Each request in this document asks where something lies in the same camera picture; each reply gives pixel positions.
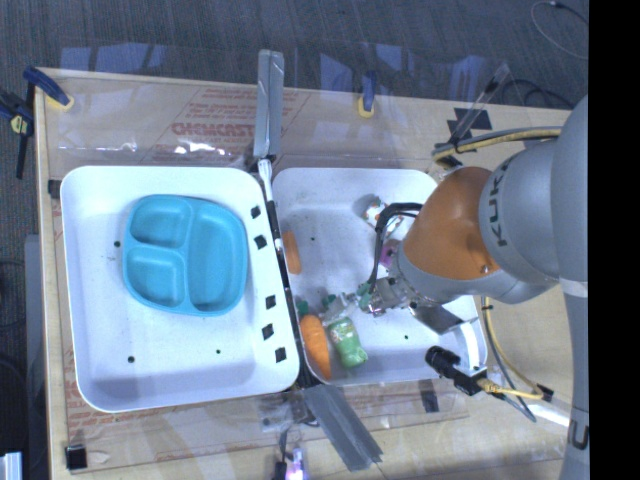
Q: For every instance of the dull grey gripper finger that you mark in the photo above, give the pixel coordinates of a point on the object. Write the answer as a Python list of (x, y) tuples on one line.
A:
[(351, 298), (333, 313)]

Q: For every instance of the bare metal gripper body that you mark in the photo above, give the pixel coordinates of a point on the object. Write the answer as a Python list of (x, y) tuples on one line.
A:
[(386, 298)]

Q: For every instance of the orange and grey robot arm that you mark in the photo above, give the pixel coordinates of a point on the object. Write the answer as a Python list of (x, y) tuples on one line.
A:
[(520, 218)]

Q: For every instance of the green plastic bottle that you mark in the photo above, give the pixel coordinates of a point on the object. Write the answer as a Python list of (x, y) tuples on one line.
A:
[(345, 340)]

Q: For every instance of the orange carrot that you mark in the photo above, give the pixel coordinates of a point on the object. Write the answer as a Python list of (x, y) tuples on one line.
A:
[(316, 343)]

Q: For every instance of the pink doughnut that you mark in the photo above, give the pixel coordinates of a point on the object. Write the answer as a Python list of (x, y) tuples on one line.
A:
[(387, 254)]

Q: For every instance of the orange oval toy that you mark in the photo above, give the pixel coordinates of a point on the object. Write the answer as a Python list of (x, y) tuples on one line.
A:
[(292, 253)]

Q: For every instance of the white printed packet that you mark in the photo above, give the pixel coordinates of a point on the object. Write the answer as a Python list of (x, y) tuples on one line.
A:
[(371, 211)]

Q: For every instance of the white plastic tray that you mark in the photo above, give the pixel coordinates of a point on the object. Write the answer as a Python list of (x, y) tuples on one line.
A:
[(332, 203), (165, 348)]

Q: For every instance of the blue divided plate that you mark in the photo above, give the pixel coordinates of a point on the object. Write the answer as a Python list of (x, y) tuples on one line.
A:
[(215, 253)]

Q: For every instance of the brown cardboard board red print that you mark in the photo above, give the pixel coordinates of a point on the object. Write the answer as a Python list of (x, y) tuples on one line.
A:
[(210, 118)]

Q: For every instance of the black cylinder on white bracket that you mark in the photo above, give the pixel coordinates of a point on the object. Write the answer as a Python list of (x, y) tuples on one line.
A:
[(452, 368)]

